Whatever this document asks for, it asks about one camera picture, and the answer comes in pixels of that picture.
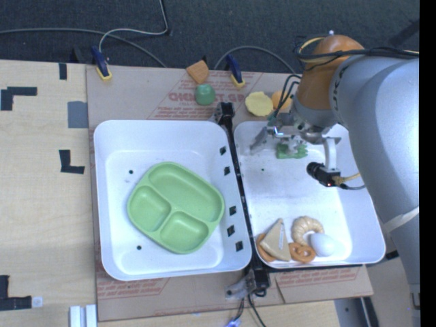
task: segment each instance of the white egg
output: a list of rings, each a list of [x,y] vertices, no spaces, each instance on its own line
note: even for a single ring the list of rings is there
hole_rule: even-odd
[[[310,236],[310,241],[316,254],[320,257],[328,257],[336,250],[335,240],[329,235],[316,232]]]

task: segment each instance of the green plate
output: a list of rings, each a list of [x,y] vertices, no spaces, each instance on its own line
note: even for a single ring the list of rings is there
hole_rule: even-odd
[[[199,249],[224,213],[224,199],[209,182],[174,162],[154,165],[127,202],[131,222],[175,253]]]

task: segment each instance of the dark backdrop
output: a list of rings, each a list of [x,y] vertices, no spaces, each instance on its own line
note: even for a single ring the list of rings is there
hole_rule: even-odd
[[[168,67],[187,67],[206,57],[212,68],[228,50],[257,46],[278,54],[297,71],[293,54],[300,35],[348,35],[363,46],[419,50],[420,0],[163,0],[170,34],[145,37],[117,33],[147,49]],[[81,28],[106,32],[125,27],[161,31],[158,0],[0,0],[0,59],[68,62],[73,47],[90,63],[100,35],[79,32],[1,31],[24,28]],[[160,67],[148,54],[107,39],[111,64]],[[289,72],[256,50],[234,53],[243,70]]]

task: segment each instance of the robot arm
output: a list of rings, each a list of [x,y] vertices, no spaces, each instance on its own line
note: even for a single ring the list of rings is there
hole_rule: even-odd
[[[331,35],[313,55],[337,50],[362,47]],[[313,144],[337,123],[347,128],[362,180],[404,265],[419,326],[419,59],[356,54],[308,63],[288,119]]]

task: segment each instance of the white tray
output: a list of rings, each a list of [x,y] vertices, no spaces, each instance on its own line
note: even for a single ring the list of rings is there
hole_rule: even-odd
[[[105,121],[94,133],[99,231],[106,272],[122,281],[240,270],[251,246],[228,139],[208,121]],[[196,252],[175,254],[141,233],[127,199],[142,175],[163,161],[195,172],[223,195],[219,226]]]
[[[338,246],[334,255],[316,257],[309,264],[294,260],[264,263],[276,269],[286,269],[380,261],[385,254],[385,242],[368,191],[327,188],[309,176],[306,166],[310,162],[325,163],[322,145],[308,144],[308,156],[302,159],[277,159],[275,146],[278,140],[271,139],[265,149],[250,154],[249,146],[265,124],[244,122],[236,127],[234,133],[253,235],[268,231],[278,218],[283,218],[286,236],[291,242],[293,221],[308,215],[322,223],[325,233],[337,240]],[[358,169],[347,130],[336,125],[329,136],[342,138],[337,145],[337,168],[342,176],[355,174]],[[347,184],[358,186],[362,180],[359,178]]]

